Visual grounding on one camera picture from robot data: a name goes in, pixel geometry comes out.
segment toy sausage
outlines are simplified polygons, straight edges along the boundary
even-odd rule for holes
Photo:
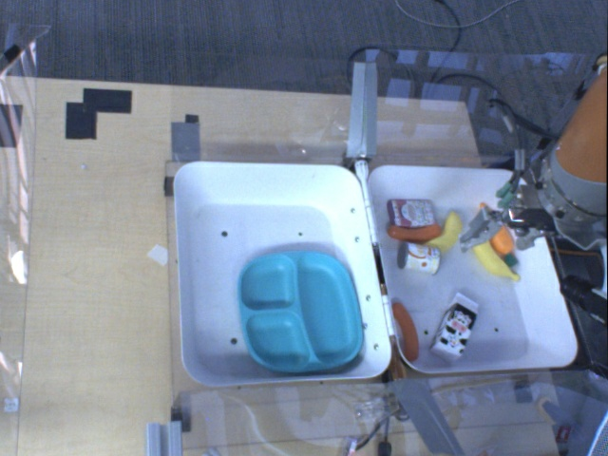
[[[392,315],[401,330],[403,340],[401,343],[401,351],[406,359],[416,361],[418,354],[420,354],[420,344],[418,343],[418,333],[416,327],[408,313],[408,310],[400,302],[393,302],[392,304]]]
[[[421,228],[404,228],[393,224],[389,227],[387,233],[389,234],[389,237],[401,241],[426,243],[441,235],[441,226],[437,223],[433,223],[429,226],[422,226]]]

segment small jar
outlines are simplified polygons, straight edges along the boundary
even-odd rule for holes
[[[397,253],[397,266],[400,269],[435,274],[439,269],[440,258],[441,252],[438,248],[416,243],[402,243]]]

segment teal divided plate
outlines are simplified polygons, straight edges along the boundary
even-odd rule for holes
[[[252,357],[272,371],[327,371],[346,365],[363,343],[351,276],[333,256],[260,256],[238,280],[243,335]]]

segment yellow banana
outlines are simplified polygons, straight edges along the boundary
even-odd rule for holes
[[[475,245],[473,252],[485,269],[494,276],[508,277],[516,281],[520,279],[520,276],[509,269],[504,260],[498,256],[489,241]]]
[[[444,223],[444,230],[441,235],[428,241],[426,245],[438,248],[441,253],[444,254],[454,246],[456,241],[458,241],[458,236],[462,231],[463,223],[461,222],[460,217],[453,211],[450,211],[447,215],[446,222]]]

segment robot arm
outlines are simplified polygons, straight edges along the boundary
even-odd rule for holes
[[[605,252],[605,55],[598,64],[598,77],[580,100],[557,144],[537,163],[530,164],[532,180],[519,184],[519,176],[514,174],[514,179],[499,192],[503,197],[499,202],[501,209],[484,207],[460,235],[463,251],[488,241],[506,225],[514,232],[520,250],[532,247],[538,237],[557,236],[583,250],[602,247]],[[566,278],[562,280],[562,293],[606,323],[605,285],[604,282],[600,291]]]

